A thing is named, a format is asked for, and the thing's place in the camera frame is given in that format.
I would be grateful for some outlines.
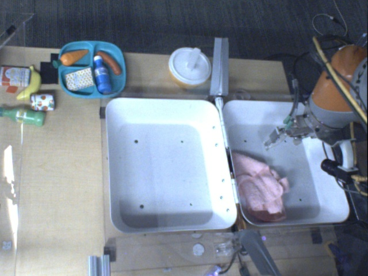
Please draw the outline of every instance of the hot dog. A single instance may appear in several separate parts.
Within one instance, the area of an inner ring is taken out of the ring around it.
[[[99,55],[102,57],[103,62],[105,62],[113,71],[113,73],[117,76],[121,74],[121,68],[119,64],[107,53],[104,53],[103,51],[96,52],[96,55]]]

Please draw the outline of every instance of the blue bottle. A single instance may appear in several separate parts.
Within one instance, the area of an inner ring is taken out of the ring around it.
[[[102,94],[109,94],[112,92],[110,76],[108,69],[104,66],[102,57],[99,55],[93,58],[95,64],[94,77],[97,84],[97,90]]]

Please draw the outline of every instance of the container with white lid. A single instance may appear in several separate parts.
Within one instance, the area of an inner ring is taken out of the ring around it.
[[[211,75],[211,63],[198,48],[175,50],[168,61],[172,80],[181,88],[194,88],[205,83]]]

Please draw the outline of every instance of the lid handle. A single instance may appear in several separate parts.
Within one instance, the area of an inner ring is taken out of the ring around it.
[[[195,49],[193,49],[193,51],[191,51],[191,53],[189,54],[188,63],[186,65],[186,67],[189,70],[193,71],[193,69],[196,66],[196,63],[198,61],[198,58],[199,58],[200,54],[201,54],[201,50],[198,49],[198,48],[195,48]]]

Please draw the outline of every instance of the orange carrot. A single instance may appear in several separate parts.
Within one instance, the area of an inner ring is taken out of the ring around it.
[[[71,66],[72,64],[76,63],[79,59],[84,57],[88,52],[89,52],[88,49],[66,52],[62,54],[59,60],[54,60],[52,64],[55,68],[58,68],[60,65]]]
[[[121,68],[118,63],[107,53],[103,51],[96,52],[96,55],[102,57],[103,62],[105,62],[114,72],[115,75],[119,76],[121,74]]]

